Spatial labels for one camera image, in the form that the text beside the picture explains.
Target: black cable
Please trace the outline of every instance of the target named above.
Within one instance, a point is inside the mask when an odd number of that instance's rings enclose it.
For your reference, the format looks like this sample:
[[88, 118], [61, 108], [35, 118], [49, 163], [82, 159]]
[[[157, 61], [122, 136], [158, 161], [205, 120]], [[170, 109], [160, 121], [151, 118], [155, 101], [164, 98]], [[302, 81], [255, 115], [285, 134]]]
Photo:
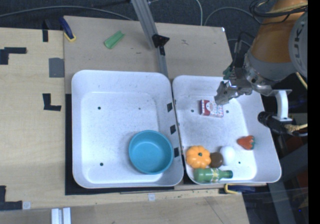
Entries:
[[232, 63], [230, 64], [230, 70], [232, 70], [235, 66], [236, 66], [236, 59], [237, 59], [237, 56], [238, 54], [240, 53], [240, 50], [241, 50], [241, 41], [242, 41], [242, 35], [245, 34], [249, 37], [251, 37], [252, 39], [254, 39], [255, 37], [253, 35], [251, 35], [250, 33], [247, 33], [247, 32], [244, 32], [244, 31], [241, 31], [238, 35], [238, 39], [236, 41], [236, 45], [235, 45], [235, 51], [234, 51], [234, 58], [233, 58], [233, 61]]
[[22, 11], [17, 11], [17, 12], [12, 12], [12, 13], [8, 13], [8, 14], [2, 14], [0, 15], [0, 18], [3, 17], [8, 17], [8, 16], [13, 16], [13, 15], [18, 15], [18, 14], [24, 14], [24, 13], [28, 13], [28, 12], [33, 12], [33, 11], [41, 11], [41, 10], [50, 10], [50, 9], [84, 9], [84, 10], [91, 10], [91, 11], [97, 11], [97, 12], [103, 12], [103, 13], [108, 13], [111, 15], [115, 15], [130, 21], [133, 21], [133, 19], [128, 18], [126, 16], [111, 12], [111, 11], [107, 11], [107, 10], [101, 10], [101, 9], [95, 9], [95, 8], [88, 8], [88, 7], [81, 7], [81, 6], [51, 6], [51, 7], [41, 7], [41, 8], [35, 8], [35, 9], [29, 9], [29, 10], [22, 10]]
[[[288, 17], [291, 14], [295, 14], [295, 13], [301, 13], [301, 12], [307, 12], [308, 11], [308, 5], [306, 6], [302, 6], [302, 7], [298, 7], [289, 11], [284, 11], [284, 12], [278, 12], [278, 13], [267, 13], [267, 12], [261, 12], [259, 11], [259, 7], [267, 4], [269, 2], [272, 1], [278, 1], [278, 0], [254, 0], [251, 2], [250, 6], [249, 6], [249, 10], [250, 13], [252, 14], [253, 18], [259, 22], [261, 25], [268, 25], [268, 24], [277, 24], [277, 23], [282, 23], [285, 20], [288, 19]], [[257, 18], [276, 18], [276, 17], [282, 17], [282, 16], [286, 16], [282, 21], [279, 22], [270, 22], [270, 23], [261, 23]]]
[[295, 137], [307, 137], [308, 136], [308, 133], [305, 132], [305, 133], [299, 133], [298, 131], [294, 131], [292, 132], [292, 134], [288, 133], [289, 135], [292, 135], [292, 136], [295, 136]]

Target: plastic tray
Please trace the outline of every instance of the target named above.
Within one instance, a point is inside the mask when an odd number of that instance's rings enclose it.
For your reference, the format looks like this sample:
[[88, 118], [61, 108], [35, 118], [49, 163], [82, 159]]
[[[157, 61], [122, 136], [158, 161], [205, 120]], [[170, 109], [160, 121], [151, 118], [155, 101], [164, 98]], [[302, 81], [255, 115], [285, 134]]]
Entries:
[[[181, 147], [166, 76], [83, 70], [71, 83], [72, 170], [80, 186], [174, 186], [181, 181]], [[143, 174], [130, 162], [129, 142], [143, 130], [162, 133], [175, 150], [170, 168], [163, 173]]]
[[[214, 101], [221, 77], [178, 76], [173, 81], [173, 96], [181, 144], [184, 151], [193, 145], [202, 145], [210, 152], [222, 146], [232, 146], [235, 159], [221, 170], [232, 170], [232, 179], [219, 183], [270, 183], [281, 176], [281, 166], [270, 130], [258, 122], [257, 116], [264, 111], [259, 93], [240, 96], [223, 105], [223, 117], [200, 115], [199, 101]], [[253, 135], [255, 147], [245, 150], [237, 139]], [[193, 168], [186, 164], [186, 172], [193, 178]]]

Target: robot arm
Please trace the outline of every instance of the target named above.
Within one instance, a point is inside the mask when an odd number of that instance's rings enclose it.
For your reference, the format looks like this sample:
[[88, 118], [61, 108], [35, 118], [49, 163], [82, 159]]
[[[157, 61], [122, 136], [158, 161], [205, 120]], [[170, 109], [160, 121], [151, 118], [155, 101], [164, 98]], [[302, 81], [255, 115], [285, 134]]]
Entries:
[[308, 78], [308, 2], [307, 0], [277, 0], [270, 12], [259, 13], [257, 7], [270, 0], [252, 3], [252, 15], [264, 18], [263, 23], [245, 55], [243, 66], [233, 63], [224, 71], [224, 80], [217, 89], [215, 102], [227, 104], [232, 98], [257, 91], [264, 96], [276, 96], [278, 114], [261, 113], [258, 120], [278, 134], [287, 132], [287, 94], [272, 86], [292, 73]]

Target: metal pole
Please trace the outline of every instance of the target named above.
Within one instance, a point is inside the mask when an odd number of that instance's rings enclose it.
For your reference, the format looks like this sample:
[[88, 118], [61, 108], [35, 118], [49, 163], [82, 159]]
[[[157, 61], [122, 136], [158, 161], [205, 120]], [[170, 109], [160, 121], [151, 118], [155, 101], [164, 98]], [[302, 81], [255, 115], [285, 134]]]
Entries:
[[165, 61], [164, 51], [161, 51], [161, 47], [155, 46], [153, 36], [158, 34], [154, 19], [152, 17], [147, 0], [131, 0], [133, 7], [135, 8], [136, 15], [141, 23], [142, 29], [145, 33], [147, 42], [151, 48], [156, 47], [156, 55], [158, 59], [159, 71], [168, 76], [167, 64]]

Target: yellow clamp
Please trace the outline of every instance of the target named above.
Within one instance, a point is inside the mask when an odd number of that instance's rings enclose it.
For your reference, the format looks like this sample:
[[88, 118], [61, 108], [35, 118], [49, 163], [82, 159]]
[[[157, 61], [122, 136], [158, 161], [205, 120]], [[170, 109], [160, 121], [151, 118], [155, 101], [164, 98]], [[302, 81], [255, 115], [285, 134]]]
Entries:
[[64, 36], [66, 37], [66, 39], [69, 41], [69, 42], [74, 42], [77, 38], [76, 38], [76, 36], [72, 33], [72, 35], [73, 35], [73, 38], [72, 39], [70, 39], [69, 38], [69, 36], [66, 34], [66, 33], [64, 33]]
[[226, 192], [227, 194], [239, 194], [237, 191], [233, 191], [233, 190], [229, 190], [229, 189], [228, 189], [228, 186], [231, 185], [231, 184], [224, 184], [224, 185], [225, 185], [225, 186], [224, 186], [224, 187], [225, 187], [224, 189], [225, 189], [225, 192]]

